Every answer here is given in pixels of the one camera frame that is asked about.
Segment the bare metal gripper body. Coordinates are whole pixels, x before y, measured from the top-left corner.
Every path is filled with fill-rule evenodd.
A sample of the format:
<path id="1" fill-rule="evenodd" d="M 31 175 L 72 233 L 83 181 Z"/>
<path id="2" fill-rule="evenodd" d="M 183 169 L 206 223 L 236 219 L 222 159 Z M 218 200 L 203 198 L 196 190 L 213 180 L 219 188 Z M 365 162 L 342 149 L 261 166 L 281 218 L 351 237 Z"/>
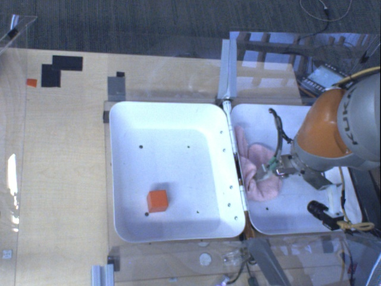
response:
<path id="1" fill-rule="evenodd" d="M 299 175 L 316 190 L 326 189 L 332 185 L 321 172 L 306 166 L 296 155 L 281 155 L 276 167 L 277 176 Z"/>

